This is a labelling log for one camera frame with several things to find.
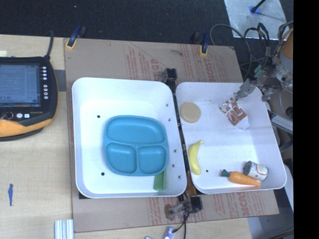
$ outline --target blue divided plate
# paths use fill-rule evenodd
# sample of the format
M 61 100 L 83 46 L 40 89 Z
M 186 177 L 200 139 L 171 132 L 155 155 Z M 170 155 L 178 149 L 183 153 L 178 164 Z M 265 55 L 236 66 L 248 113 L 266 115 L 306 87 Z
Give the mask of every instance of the blue divided plate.
M 157 175 L 168 162 L 165 128 L 149 117 L 112 117 L 104 130 L 104 155 L 109 168 L 117 174 Z

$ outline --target orange carrot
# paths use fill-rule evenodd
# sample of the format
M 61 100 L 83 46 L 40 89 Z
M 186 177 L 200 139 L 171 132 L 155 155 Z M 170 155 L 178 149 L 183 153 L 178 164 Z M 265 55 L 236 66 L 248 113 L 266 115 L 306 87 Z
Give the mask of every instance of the orange carrot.
M 228 177 L 233 183 L 244 184 L 244 185 L 255 185 L 260 186 L 260 182 L 250 178 L 249 176 L 240 172 L 227 172 L 225 169 L 222 171 L 221 176 Z

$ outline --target black fabric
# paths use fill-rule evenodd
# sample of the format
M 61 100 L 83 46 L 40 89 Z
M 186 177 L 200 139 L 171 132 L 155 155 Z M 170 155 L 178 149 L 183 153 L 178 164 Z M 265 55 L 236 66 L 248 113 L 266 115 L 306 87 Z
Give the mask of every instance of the black fabric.
M 294 0 L 280 2 L 286 20 L 293 20 Z M 189 43 L 196 31 L 203 36 L 220 23 L 229 25 L 224 0 L 0 0 L 0 34 L 45 36 L 53 30 L 69 37 L 81 24 L 84 38 Z M 231 29 L 214 32 L 216 45 L 234 46 L 238 61 L 249 61 Z M 249 42 L 255 56 L 263 56 L 259 40 Z

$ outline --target yellow banana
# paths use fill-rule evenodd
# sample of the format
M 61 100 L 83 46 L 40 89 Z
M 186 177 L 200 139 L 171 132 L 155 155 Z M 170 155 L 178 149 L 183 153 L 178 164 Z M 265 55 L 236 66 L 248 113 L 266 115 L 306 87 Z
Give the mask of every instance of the yellow banana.
M 191 172 L 197 175 L 200 174 L 200 167 L 197 160 L 197 154 L 198 154 L 199 146 L 202 143 L 203 143 L 203 140 L 200 140 L 199 142 L 192 144 L 188 148 L 188 159 L 189 159 L 190 170 Z

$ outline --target table surface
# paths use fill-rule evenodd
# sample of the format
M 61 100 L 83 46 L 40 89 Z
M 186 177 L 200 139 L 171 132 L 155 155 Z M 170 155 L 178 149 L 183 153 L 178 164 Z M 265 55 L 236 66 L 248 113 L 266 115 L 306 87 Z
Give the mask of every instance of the table surface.
M 7 51 L 8 56 L 44 56 L 48 44 L 49 37 L 0 35 L 0 51 Z M 63 38 L 54 38 L 50 57 L 54 69 L 65 70 Z M 72 219 L 66 93 L 59 92 L 52 124 L 36 135 L 0 145 L 0 238 L 54 238 L 54 221 Z M 74 238 L 161 239 L 166 227 L 75 233 Z M 186 238 L 251 238 L 246 218 L 187 223 L 186 227 Z M 174 239 L 181 238 L 183 229 L 174 234 Z

